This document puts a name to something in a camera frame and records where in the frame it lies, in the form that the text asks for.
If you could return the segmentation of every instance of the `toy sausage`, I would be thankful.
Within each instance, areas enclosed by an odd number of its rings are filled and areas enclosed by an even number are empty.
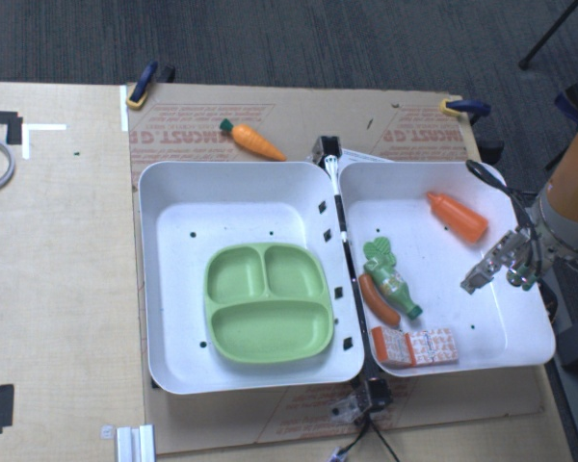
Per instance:
[[[401,322],[401,316],[379,294],[370,274],[361,274],[357,278],[357,282],[359,283],[359,289],[362,291],[364,301],[377,318],[392,327],[398,326]]]

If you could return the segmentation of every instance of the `gray carpet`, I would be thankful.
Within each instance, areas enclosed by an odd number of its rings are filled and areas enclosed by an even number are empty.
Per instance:
[[[0,81],[123,84],[156,59],[180,83],[447,90],[492,106],[475,135],[503,141],[495,166],[534,192],[575,133],[554,99],[578,84],[578,8],[517,64],[572,1],[0,0]],[[576,322],[578,276],[555,272]]]

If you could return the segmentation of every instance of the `metal ring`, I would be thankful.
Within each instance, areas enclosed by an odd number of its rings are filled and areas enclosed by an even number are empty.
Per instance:
[[[9,149],[9,147],[2,141],[0,141],[0,150],[7,156],[9,160],[9,167],[7,167],[7,171],[0,177],[0,189],[4,187],[9,180],[13,177],[13,173],[15,170],[15,157],[13,156],[13,152]]]

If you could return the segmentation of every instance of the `blue clamp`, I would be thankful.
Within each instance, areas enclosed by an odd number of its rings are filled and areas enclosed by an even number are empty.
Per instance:
[[[139,110],[145,103],[147,99],[147,86],[152,80],[152,76],[156,73],[156,68],[158,67],[158,62],[152,60],[149,62],[144,69],[144,73],[140,77],[137,85],[131,92],[131,94],[126,98],[126,104],[129,108],[133,110]]]
[[[559,92],[555,98],[555,106],[572,120],[576,124],[576,128],[578,128],[578,97],[574,97],[572,88]]]
[[[459,116],[460,113],[470,113],[472,114],[470,122],[471,125],[474,125],[482,116],[490,115],[491,108],[489,104],[473,99],[461,99],[459,101],[443,99],[439,105],[439,110],[448,116]]]

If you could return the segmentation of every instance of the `small carton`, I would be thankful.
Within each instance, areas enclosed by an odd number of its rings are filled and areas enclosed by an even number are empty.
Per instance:
[[[459,359],[449,328],[402,332],[385,326],[371,329],[377,359],[393,366],[423,366]]]

